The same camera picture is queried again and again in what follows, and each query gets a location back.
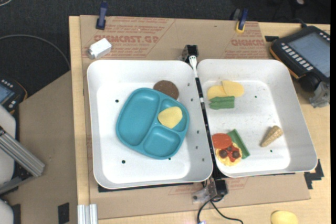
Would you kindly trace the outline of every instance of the yellow potato slice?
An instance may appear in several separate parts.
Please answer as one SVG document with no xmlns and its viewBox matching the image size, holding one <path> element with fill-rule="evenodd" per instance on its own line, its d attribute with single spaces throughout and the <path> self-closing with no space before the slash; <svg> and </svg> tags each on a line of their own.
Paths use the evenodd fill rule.
<svg viewBox="0 0 336 224">
<path fill-rule="evenodd" d="M 222 85 L 211 86 L 208 89 L 207 95 L 208 95 L 209 100 L 215 97 L 227 97 L 228 96 Z"/>
<path fill-rule="evenodd" d="M 222 85 L 227 96 L 239 97 L 244 94 L 244 87 L 238 82 L 223 80 Z"/>
<path fill-rule="evenodd" d="M 172 106 L 162 110 L 157 119 L 162 125 L 172 129 L 177 126 L 182 117 L 182 110 L 178 106 Z"/>
</svg>

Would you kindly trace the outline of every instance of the wooden table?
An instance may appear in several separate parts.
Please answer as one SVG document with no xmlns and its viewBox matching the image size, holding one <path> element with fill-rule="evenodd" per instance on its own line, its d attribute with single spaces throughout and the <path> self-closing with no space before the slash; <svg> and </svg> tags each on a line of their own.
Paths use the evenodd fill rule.
<svg viewBox="0 0 336 224">
<path fill-rule="evenodd" d="M 316 25 L 323 30 L 330 30 L 330 25 Z M 259 23 L 263 36 L 286 36 L 300 29 L 299 24 Z M 86 148 L 85 102 L 83 97 L 83 73 L 81 55 L 80 17 L 69 17 L 71 74 L 74 107 L 77 198 L 79 205 L 89 205 L 88 161 Z M 331 223 L 331 187 L 330 187 L 330 106 L 313 108 L 308 100 L 308 94 L 295 84 L 298 98 L 312 140 L 320 160 L 324 177 L 313 182 L 310 190 L 311 199 L 303 201 L 279 202 L 223 208 L 221 212 L 229 217 L 239 218 L 244 224 L 270 223 L 270 215 L 276 210 L 289 210 L 296 214 L 299 223 L 316 224 Z M 114 218 L 100 220 L 99 223 L 196 223 L 197 211 L 175 212 L 138 217 Z M 237 223 L 224 220 L 214 209 L 203 210 L 201 219 L 208 224 Z"/>
</svg>

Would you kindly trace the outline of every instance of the white tray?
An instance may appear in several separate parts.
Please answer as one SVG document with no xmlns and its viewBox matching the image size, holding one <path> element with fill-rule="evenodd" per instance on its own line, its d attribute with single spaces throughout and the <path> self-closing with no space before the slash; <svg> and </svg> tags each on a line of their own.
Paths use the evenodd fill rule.
<svg viewBox="0 0 336 224">
<path fill-rule="evenodd" d="M 213 60 L 197 66 L 211 135 L 236 129 L 250 156 L 236 166 L 219 170 L 228 177 L 309 171 L 317 156 L 287 67 L 277 60 Z M 235 99 L 233 109 L 209 107 L 207 89 L 231 80 L 243 85 L 245 93 Z M 274 125 L 283 135 L 267 147 L 260 142 Z"/>
<path fill-rule="evenodd" d="M 191 67 L 181 61 L 98 60 L 87 71 L 93 172 L 104 188 L 201 182 L 213 170 L 209 143 Z M 171 159 L 153 159 L 125 146 L 116 135 L 118 115 L 136 89 L 172 81 L 190 114 L 179 151 Z"/>
</svg>

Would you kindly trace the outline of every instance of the black device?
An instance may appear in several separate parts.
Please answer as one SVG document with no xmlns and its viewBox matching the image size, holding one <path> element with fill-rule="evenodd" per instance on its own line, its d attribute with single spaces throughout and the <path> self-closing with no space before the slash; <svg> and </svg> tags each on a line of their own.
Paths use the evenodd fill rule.
<svg viewBox="0 0 336 224">
<path fill-rule="evenodd" d="M 0 104 L 11 114 L 28 97 L 27 91 L 16 80 L 0 74 Z"/>
<path fill-rule="evenodd" d="M 276 39 L 270 46 L 270 53 L 288 67 L 305 91 L 312 92 L 323 87 L 324 95 L 325 91 L 330 94 L 328 33 L 315 26 L 304 27 L 295 34 Z"/>
</svg>

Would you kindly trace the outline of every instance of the blue clip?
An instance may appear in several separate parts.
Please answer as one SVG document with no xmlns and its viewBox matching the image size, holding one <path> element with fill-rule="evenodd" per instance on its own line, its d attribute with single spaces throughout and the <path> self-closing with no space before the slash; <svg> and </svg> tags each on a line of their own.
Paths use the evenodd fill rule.
<svg viewBox="0 0 336 224">
<path fill-rule="evenodd" d="M 107 2 L 103 1 L 100 4 L 100 9 L 99 9 L 99 18 L 97 19 L 96 23 L 96 29 L 104 30 L 105 29 L 105 16 L 107 12 Z"/>
<path fill-rule="evenodd" d="M 236 26 L 236 31 L 240 34 L 243 33 L 244 30 L 245 30 L 245 22 L 246 22 L 246 19 L 247 19 L 247 12 L 248 12 L 248 9 L 244 8 L 243 11 L 242 11 L 242 15 L 240 17 L 240 20 L 238 21 L 237 26 Z"/>
</svg>

